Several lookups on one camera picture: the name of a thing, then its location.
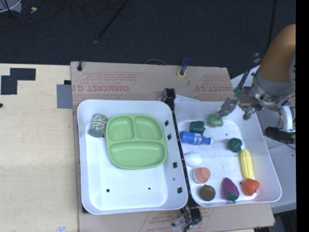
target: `blue bottle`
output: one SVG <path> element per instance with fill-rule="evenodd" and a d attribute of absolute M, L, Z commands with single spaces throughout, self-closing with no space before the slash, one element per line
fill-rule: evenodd
<path fill-rule="evenodd" d="M 180 132 L 180 141 L 191 145 L 210 145 L 213 141 L 212 138 L 204 137 L 200 133 L 196 132 Z"/>

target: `yellow corn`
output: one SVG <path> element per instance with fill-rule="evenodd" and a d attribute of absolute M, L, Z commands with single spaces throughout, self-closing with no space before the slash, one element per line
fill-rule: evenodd
<path fill-rule="evenodd" d="M 243 149 L 240 152 L 240 162 L 241 162 L 241 169 L 242 175 L 245 179 L 252 179 L 253 178 L 253 167 L 252 167 L 252 159 L 249 150 Z"/>

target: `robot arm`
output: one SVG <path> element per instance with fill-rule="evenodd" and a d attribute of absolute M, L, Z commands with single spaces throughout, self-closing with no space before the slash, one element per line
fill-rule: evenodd
<path fill-rule="evenodd" d="M 283 127 L 268 127 L 265 135 L 286 144 L 295 143 L 292 111 L 294 106 L 288 100 L 295 95 L 295 39 L 296 24 L 283 28 L 270 44 L 257 72 L 253 76 L 251 87 L 243 87 L 246 72 L 234 90 L 236 99 L 226 99 L 217 112 L 217 118 L 231 113 L 236 105 L 243 111 L 243 119 L 263 108 L 278 112 L 282 116 Z"/>

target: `soda can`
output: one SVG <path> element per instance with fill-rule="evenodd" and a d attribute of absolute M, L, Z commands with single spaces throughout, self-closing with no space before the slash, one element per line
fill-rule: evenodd
<path fill-rule="evenodd" d="M 93 137 L 104 137 L 104 130 L 107 122 L 107 117 L 101 114 L 92 116 L 89 134 Z"/>

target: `green plate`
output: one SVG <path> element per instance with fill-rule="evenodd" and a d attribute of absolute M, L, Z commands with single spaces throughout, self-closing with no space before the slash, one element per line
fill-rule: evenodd
<path fill-rule="evenodd" d="M 153 168 L 167 158 L 162 126 L 152 116 L 114 116 L 107 121 L 105 134 L 108 155 L 118 168 Z"/>

